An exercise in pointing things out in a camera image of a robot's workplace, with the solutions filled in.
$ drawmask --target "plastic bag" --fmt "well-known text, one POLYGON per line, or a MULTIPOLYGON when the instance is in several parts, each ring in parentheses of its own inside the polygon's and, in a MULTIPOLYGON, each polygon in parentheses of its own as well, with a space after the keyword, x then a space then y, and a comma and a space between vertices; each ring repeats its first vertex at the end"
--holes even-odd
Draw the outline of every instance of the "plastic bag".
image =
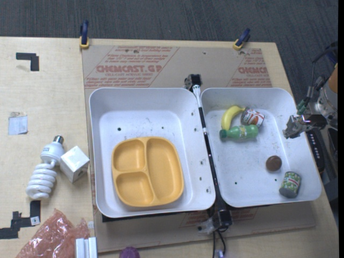
POLYGON ((74 258, 75 239, 89 237, 84 219, 74 227, 61 211, 55 209, 16 258, 74 258))

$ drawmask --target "white tray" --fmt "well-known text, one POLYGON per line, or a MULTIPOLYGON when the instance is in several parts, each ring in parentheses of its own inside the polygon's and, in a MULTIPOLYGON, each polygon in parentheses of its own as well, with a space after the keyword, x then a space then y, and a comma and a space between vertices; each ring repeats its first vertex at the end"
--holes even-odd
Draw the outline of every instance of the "white tray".
POLYGON ((215 200, 196 99, 182 88, 100 88, 90 95, 96 203, 110 218, 206 210, 215 200), (116 144, 136 137, 164 137, 180 157, 184 191, 173 203, 132 207, 118 197, 111 170, 116 144))
MULTIPOLYGON (((321 194, 321 181, 304 133, 286 139, 282 130, 296 113, 292 96, 279 88, 208 88, 201 95, 206 127, 220 192, 234 207, 271 205, 315 200, 321 194), (265 115, 255 139, 221 140, 221 117, 232 105, 250 107, 265 115), (282 159, 276 172, 266 169, 272 155, 282 159), (294 171, 302 180, 296 198, 286 198, 278 190, 284 173, 294 171)), ((237 115, 231 127, 240 125, 237 115)))

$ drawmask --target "brown round object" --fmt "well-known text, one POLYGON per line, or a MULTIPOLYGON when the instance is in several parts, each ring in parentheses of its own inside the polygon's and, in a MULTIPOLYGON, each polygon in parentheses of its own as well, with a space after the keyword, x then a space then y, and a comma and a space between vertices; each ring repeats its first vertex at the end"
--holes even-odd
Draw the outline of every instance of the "brown round object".
POLYGON ((279 156, 271 156, 265 163, 269 171, 277 171, 281 168, 282 160, 279 156))

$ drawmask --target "orange divided dish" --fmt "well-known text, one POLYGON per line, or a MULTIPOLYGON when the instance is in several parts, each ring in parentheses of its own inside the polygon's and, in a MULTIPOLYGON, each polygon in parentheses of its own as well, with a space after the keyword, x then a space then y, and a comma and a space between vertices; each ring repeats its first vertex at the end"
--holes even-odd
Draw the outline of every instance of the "orange divided dish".
POLYGON ((112 176, 118 197, 130 206, 168 204, 184 190, 177 150, 161 137, 120 142, 112 151, 112 176))

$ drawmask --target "soda can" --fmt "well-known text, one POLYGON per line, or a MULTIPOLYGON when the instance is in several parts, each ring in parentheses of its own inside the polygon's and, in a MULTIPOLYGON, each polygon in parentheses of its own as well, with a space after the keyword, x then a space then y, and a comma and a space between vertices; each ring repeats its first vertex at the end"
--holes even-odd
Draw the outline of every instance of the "soda can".
POLYGON ((251 108, 245 108, 241 114, 241 123, 243 125, 254 124, 258 128, 262 125, 265 116, 251 108))
POLYGON ((295 198, 297 196, 301 184, 301 177, 295 172, 286 172, 284 179, 279 188, 281 195, 287 198, 295 198))

